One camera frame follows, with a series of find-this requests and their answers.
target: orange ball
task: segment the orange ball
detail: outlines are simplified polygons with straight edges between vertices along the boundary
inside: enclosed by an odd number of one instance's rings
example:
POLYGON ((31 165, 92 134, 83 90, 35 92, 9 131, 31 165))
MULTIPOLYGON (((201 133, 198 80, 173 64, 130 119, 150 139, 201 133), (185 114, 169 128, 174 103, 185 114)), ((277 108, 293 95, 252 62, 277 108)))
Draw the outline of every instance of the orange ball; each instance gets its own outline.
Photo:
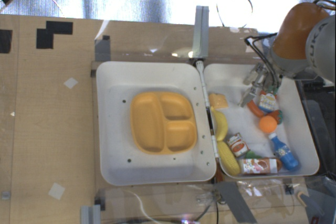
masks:
POLYGON ((272 133, 277 128, 278 123, 272 116, 263 116, 259 121, 259 127, 264 133, 272 133))

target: white tape square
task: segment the white tape square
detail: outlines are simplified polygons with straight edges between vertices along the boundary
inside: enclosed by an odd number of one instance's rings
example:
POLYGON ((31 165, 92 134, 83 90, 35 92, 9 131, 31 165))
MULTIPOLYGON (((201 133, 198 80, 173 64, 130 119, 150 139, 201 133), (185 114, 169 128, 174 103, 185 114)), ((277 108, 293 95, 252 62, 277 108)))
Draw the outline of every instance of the white tape square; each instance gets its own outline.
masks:
POLYGON ((70 78, 66 82, 64 82, 64 85, 69 89, 72 89, 77 83, 77 80, 75 80, 74 78, 70 78))
POLYGON ((57 200, 61 200, 64 190, 64 187, 57 183, 54 183, 48 194, 57 200))

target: white plastic tub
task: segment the white plastic tub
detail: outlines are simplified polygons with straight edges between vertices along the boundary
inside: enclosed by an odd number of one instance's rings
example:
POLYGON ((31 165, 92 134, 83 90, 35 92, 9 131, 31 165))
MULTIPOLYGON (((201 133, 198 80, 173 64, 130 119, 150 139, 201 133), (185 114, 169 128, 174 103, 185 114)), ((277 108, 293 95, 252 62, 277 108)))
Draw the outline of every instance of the white plastic tub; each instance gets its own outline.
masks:
MULTIPOLYGON (((226 96, 229 108, 221 109, 228 121, 228 135, 241 133, 247 145, 257 155, 273 157, 272 142, 258 127, 259 118, 254 116, 248 107, 241 108, 239 103, 243 93, 250 86, 243 84, 253 66, 250 65, 209 65, 204 70, 208 93, 220 93, 226 96)), ((319 159, 307 124, 295 82, 283 79, 277 96, 279 109, 283 112, 283 123, 278 125, 276 133, 286 143, 299 167, 293 171, 282 168, 277 175, 231 176, 236 179, 248 178, 282 178, 308 176, 319 169, 319 159)))
POLYGON ((184 63, 105 62, 97 70, 101 173, 113 185, 196 182, 212 178, 216 163, 201 81, 184 63), (146 91, 172 91, 192 104, 197 142, 189 151, 152 155, 134 143, 130 105, 146 91))

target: yellow plate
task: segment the yellow plate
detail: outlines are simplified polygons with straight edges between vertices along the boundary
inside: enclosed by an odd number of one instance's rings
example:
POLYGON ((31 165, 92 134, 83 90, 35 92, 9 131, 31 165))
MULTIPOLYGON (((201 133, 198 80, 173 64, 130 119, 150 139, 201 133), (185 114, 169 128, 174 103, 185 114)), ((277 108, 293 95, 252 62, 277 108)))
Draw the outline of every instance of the yellow plate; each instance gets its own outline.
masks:
POLYGON ((175 154, 197 142, 194 111, 174 92, 143 92, 131 103, 131 128, 137 147, 149 154, 175 154))

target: wooden surface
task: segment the wooden surface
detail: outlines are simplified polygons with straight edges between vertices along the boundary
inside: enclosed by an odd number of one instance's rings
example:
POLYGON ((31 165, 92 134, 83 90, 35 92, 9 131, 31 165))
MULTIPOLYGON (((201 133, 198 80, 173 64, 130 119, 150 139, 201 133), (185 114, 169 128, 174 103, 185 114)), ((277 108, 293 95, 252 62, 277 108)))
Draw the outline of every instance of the wooden surface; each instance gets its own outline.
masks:
MULTIPOLYGON (((80 223, 80 207, 91 206, 99 188, 111 187, 101 178, 94 159, 97 148, 94 149, 94 88, 90 71, 95 58, 94 39, 101 25, 99 20, 1 16, 0 29, 13 30, 11 53, 0 54, 0 71, 4 74, 1 78, 8 80, 4 82, 8 85, 6 93, 1 94, 9 104, 2 115, 6 132, 0 132, 0 187, 1 191, 12 192, 10 200, 0 200, 1 224, 80 223), (36 29, 45 28, 47 20, 73 22, 73 34, 54 35, 54 49, 36 49, 36 29), (72 89, 64 85, 70 78, 78 81, 72 89), (65 188, 60 200, 48 195, 54 183, 65 188)), ((167 55, 164 60, 175 59, 170 53, 189 46, 191 33, 190 26, 126 22, 111 22, 103 31, 111 37, 113 59, 139 60, 158 60, 164 55, 167 55), (158 57, 149 51, 155 48, 159 50, 158 57)), ((221 50, 223 33, 234 48, 230 50, 226 46, 224 51, 230 51, 233 58, 245 53, 241 37, 246 33, 236 35, 228 29, 211 29, 213 54, 221 50)), ((166 204, 197 215, 202 209, 193 206, 195 194, 184 189, 170 186, 147 191, 144 188, 139 198, 143 199, 149 215, 165 214, 166 204)), ((274 216, 282 218, 282 223, 307 221, 304 208, 292 196, 281 192, 265 193, 259 198, 244 195, 255 216, 260 217, 260 223, 279 223, 274 222, 274 216), (291 216, 288 206, 293 207, 291 216)), ((133 195, 127 199, 135 208, 120 209, 118 214, 141 217, 139 199, 133 195)), ((120 206, 113 196, 109 202, 111 207, 120 206)), ((219 209, 219 223, 235 223, 227 206, 219 209)), ((109 212, 102 215, 105 219, 117 217, 109 212)), ((215 223, 215 220, 212 206, 202 223, 215 223)))

